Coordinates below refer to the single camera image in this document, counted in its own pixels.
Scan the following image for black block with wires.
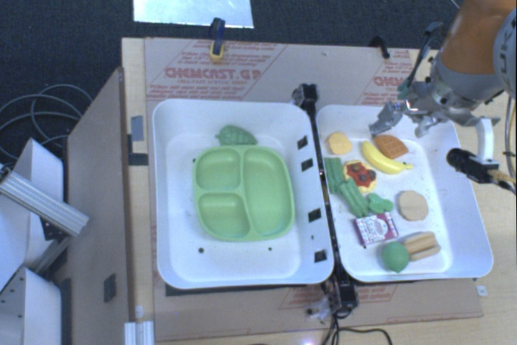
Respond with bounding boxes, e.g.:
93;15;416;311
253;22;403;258
292;83;318;107
325;278;359;316

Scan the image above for thin black rod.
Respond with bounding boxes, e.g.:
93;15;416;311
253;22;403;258
305;103;345;288

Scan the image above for orange bread slice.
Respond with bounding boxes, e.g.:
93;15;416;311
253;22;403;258
374;134;410;160

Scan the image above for yellow banana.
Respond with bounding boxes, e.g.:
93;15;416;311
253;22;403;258
361;140;414;175

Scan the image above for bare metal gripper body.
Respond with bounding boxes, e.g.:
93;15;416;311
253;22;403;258
405;81;501;128

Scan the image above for green divided plate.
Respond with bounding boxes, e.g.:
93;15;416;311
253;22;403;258
192;145;296;242

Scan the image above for yellow round biscuit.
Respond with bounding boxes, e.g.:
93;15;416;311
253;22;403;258
327;132;353;156

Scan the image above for green beans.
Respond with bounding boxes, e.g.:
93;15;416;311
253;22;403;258
323;157;370;218

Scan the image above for green lime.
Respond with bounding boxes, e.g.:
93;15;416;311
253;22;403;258
381;241;410;274

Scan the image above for pizza slice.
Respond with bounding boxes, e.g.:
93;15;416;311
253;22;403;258
343;160;378;194

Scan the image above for tan hot dog bun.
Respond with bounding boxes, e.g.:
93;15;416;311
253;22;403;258
403;231;442;262

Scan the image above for tan round cookie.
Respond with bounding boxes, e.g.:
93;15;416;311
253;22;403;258
397;190;430;222

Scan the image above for brown cardboard board red print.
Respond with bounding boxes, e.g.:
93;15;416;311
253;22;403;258
121;37;485;343

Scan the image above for pink and white carton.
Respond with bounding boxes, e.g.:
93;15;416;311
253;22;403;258
353;212;400;249

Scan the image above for green grapes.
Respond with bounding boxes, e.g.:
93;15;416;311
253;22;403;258
215;124;259;147

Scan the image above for green broccoli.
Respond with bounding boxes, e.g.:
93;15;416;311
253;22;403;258
366;192;395;214

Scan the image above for black cylinder on white bracket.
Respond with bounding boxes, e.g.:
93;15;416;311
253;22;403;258
446;117;501;184

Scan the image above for white plastic tray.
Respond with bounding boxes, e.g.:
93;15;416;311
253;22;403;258
315;104;494;284
152;98;335;290

